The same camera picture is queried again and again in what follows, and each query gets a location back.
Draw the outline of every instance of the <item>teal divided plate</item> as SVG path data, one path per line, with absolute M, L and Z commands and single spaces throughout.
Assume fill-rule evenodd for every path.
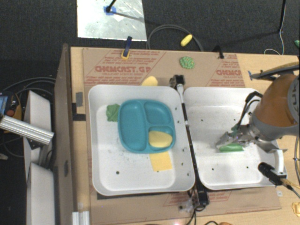
M 165 148 L 149 144 L 149 132 L 159 131 L 172 136 Z M 158 153 L 169 150 L 175 143 L 175 127 L 170 109 L 155 100 L 135 99 L 124 102 L 118 113 L 118 132 L 122 145 L 135 153 Z

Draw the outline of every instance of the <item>silver metal sheet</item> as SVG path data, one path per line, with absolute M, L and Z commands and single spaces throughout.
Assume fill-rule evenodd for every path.
M 77 0 L 77 28 L 80 38 L 104 38 L 146 41 L 146 28 L 142 0 L 117 0 L 114 14 L 105 7 L 112 0 Z

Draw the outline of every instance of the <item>cardboard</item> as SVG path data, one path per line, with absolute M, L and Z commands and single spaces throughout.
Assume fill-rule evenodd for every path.
M 153 75 L 157 78 L 159 85 L 167 85 L 169 78 L 174 74 L 184 74 L 188 86 L 234 86 L 234 87 L 252 87 L 259 92 L 269 85 L 266 81 L 252 82 L 248 78 L 248 70 L 252 73 L 259 72 L 264 69 L 273 68 L 283 65 L 290 61 L 297 60 L 295 56 L 274 56 L 274 55 L 252 55 L 252 54 L 225 54 L 227 59 L 220 60 L 217 53 L 210 52 L 175 52 L 175 51 L 145 51 L 139 50 L 134 54 L 136 64 L 127 64 L 129 67 L 135 66 L 139 71 L 131 72 L 122 71 L 115 72 L 105 70 L 108 67 L 104 64 L 104 58 L 109 58 L 106 62 L 110 62 L 112 66 L 121 67 L 123 62 L 119 63 L 119 49 L 103 49 L 103 48 L 71 48 L 71 73 L 72 73 L 72 102 L 76 103 L 76 93 L 80 92 L 83 96 L 83 103 L 77 107 L 77 113 L 85 113 L 86 110 L 86 91 L 84 90 L 84 79 L 86 85 L 92 86 L 98 82 L 107 84 L 122 83 L 140 83 L 145 77 Z M 139 61 L 147 54 L 148 62 Z M 196 62 L 194 70 L 184 70 L 177 66 L 179 58 L 183 56 L 191 56 Z M 83 64 L 87 64 L 89 75 L 85 76 Z M 92 183 L 89 183 L 91 177 L 91 156 L 87 150 L 85 138 L 89 142 L 89 135 L 86 132 L 85 121 L 73 122 L 74 137 L 74 169 L 77 173 L 74 175 L 73 182 L 76 184 L 76 198 L 78 200 L 78 211 L 89 210 L 91 212 L 91 224 L 124 224 L 152 220 L 165 220 L 174 218 L 179 224 L 185 224 L 190 217 L 186 212 L 179 212 L 179 204 L 184 203 L 188 199 L 187 193 L 160 194 L 160 195 L 141 195 L 135 197 L 110 197 L 99 199 L 94 190 Z M 292 161 L 285 158 L 287 168 L 293 168 Z M 274 224 L 281 221 L 281 224 L 295 223 L 292 214 L 289 213 L 291 201 L 295 200 L 289 191 L 282 191 L 284 198 L 280 199 L 283 209 L 280 209 L 280 203 L 277 197 L 277 190 L 273 187 L 242 189 L 234 191 L 220 191 L 209 193 L 210 205 L 198 216 L 208 216 L 206 221 L 218 218 L 220 221 L 228 221 L 232 224 Z M 255 213 L 254 211 L 269 210 L 268 213 Z M 159 224 L 169 224 L 167 222 L 158 222 Z

